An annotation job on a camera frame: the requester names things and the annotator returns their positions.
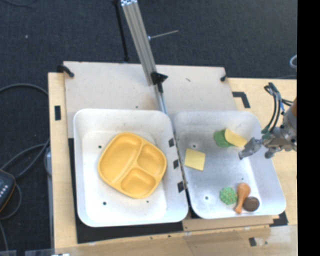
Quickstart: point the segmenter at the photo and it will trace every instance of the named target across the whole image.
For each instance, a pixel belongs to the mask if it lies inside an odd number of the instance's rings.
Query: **black cable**
[[[20,4],[20,3],[15,3],[15,2],[12,2],[10,0],[2,0],[3,2],[9,4],[9,5],[12,5],[12,6],[17,6],[17,7],[28,7],[30,8],[31,5],[35,4],[38,0],[34,0],[33,2],[31,3],[25,3],[25,4]]]
[[[13,88],[18,88],[18,87],[27,87],[27,88],[33,88],[33,89],[36,89],[40,92],[42,92],[43,94],[45,94],[46,96],[48,96],[48,92],[44,89],[42,89],[41,87],[37,86],[37,85],[34,85],[34,84],[30,84],[30,83],[15,83],[15,84],[10,84],[8,86],[5,86],[3,88],[0,88],[0,93],[3,93],[4,91],[6,90],[9,90],[9,89],[13,89]],[[42,155],[42,153],[46,150],[46,148],[48,147],[49,145],[49,142],[50,142],[50,139],[47,140],[46,143],[43,143],[43,144],[38,144],[38,145],[35,145],[35,146],[32,146],[32,147],[29,147],[23,151],[21,151],[20,153],[18,153],[17,155],[15,155],[13,158],[11,158],[7,163],[5,163],[1,169],[3,168],[6,168],[8,165],[10,165],[15,159],[17,159],[18,157],[22,156],[23,154],[29,152],[29,151],[32,151],[36,148],[39,148],[39,147],[42,147],[42,149],[40,150],[39,154],[33,159],[33,161],[23,170],[21,171],[16,177],[15,179],[18,179],[18,178],[21,178],[22,176],[24,176],[25,174],[27,174],[28,170],[35,164],[35,162],[39,159],[39,157]],[[9,247],[8,247],[8,240],[7,240],[7,236],[6,236],[6,233],[5,233],[5,230],[2,226],[2,223],[1,221],[3,220],[7,220],[9,218],[11,218],[13,215],[15,215],[17,213],[17,211],[19,210],[21,204],[22,204],[22,191],[20,189],[20,186],[18,184],[15,185],[15,187],[17,188],[17,191],[19,193],[19,202],[18,202],[18,205],[15,207],[15,209],[13,210],[13,212],[11,212],[10,214],[4,216],[4,217],[1,217],[0,216],[0,231],[1,231],[1,235],[2,235],[2,238],[3,238],[3,242],[4,242],[4,246],[5,246],[5,250],[8,251],[9,250]]]
[[[291,106],[294,103],[292,100],[287,100],[284,98],[281,99],[281,102],[287,106]]]
[[[23,154],[32,151],[34,149],[40,148],[40,147],[44,147],[46,145],[46,143],[43,144],[38,144],[35,146],[31,146],[28,147],[27,149],[21,151],[20,153],[16,154],[13,158],[11,158],[8,162],[6,162],[0,169],[4,170],[10,163],[12,163],[14,160],[16,160],[18,157],[22,156]]]
[[[10,84],[10,85],[7,85],[3,88],[0,88],[0,93],[3,93],[5,90],[9,90],[9,89],[12,89],[12,88],[16,88],[16,87],[28,87],[28,88],[33,88],[33,89],[36,89],[42,93],[44,93],[45,95],[48,96],[48,92],[44,89],[42,89],[41,87],[35,85],[35,84],[31,84],[31,83],[14,83],[14,84]]]
[[[269,128],[272,124],[272,122],[274,121],[275,117],[276,117],[276,113],[277,113],[277,98],[276,98],[276,95],[274,93],[272,93],[272,90],[270,88],[269,85],[266,85],[264,87],[264,89],[273,96],[273,103],[274,103],[274,107],[273,107],[273,113],[272,113],[272,117],[271,117],[271,120],[270,122],[267,124],[267,127]]]
[[[18,175],[15,176],[15,179],[19,179],[27,174],[30,168],[35,164],[35,162],[41,157],[45,149],[48,147],[49,142],[50,142],[50,139],[47,140],[47,142],[45,143],[43,148],[40,150],[39,154],[33,159],[33,161],[26,168],[24,168],[23,171],[21,171]]]
[[[278,122],[278,119],[279,119],[279,116],[280,116],[280,112],[281,112],[281,107],[280,107],[280,105],[281,105],[281,99],[278,100],[278,111],[277,111],[277,113],[276,113],[276,118],[275,118],[275,121],[274,121],[274,123],[273,123],[273,126],[272,126],[272,128],[270,129],[270,133],[274,130],[274,128],[275,128],[276,125],[277,125],[277,122]]]

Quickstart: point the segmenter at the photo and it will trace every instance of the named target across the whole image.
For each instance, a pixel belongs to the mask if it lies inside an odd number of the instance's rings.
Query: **divided plate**
[[[167,168],[162,151],[130,132],[115,136],[98,163],[101,178],[119,192],[136,199],[156,189]]]

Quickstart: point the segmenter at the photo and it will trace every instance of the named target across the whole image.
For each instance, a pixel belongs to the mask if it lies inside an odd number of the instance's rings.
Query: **metal pole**
[[[141,16],[138,0],[121,0],[121,6],[133,38],[135,49],[142,64],[147,83],[149,85],[154,85],[151,74],[157,72],[157,68]],[[154,88],[160,110],[165,114],[168,114],[163,93],[159,91],[157,86]]]

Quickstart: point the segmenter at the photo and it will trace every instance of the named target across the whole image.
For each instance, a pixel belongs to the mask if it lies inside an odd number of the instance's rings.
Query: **yellow square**
[[[187,148],[185,151],[184,165],[203,171],[205,167],[206,154],[197,150]]]

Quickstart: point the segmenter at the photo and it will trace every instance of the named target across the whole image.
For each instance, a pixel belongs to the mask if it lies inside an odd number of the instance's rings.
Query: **black carpet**
[[[16,4],[35,0],[12,0]],[[48,72],[63,61],[123,62],[124,49],[111,0],[37,0],[28,7],[0,0],[0,89],[29,83],[48,89]],[[298,0],[139,0],[157,64],[224,67],[229,77],[278,78],[295,75]],[[120,9],[129,63],[139,59]],[[46,142],[48,99],[17,87],[0,93],[0,167],[20,151]],[[5,171],[18,174],[34,150]],[[17,183],[22,204],[1,221],[10,250],[50,248],[47,174],[42,157]],[[19,201],[13,195],[5,211]],[[0,235],[0,251],[5,249]]]

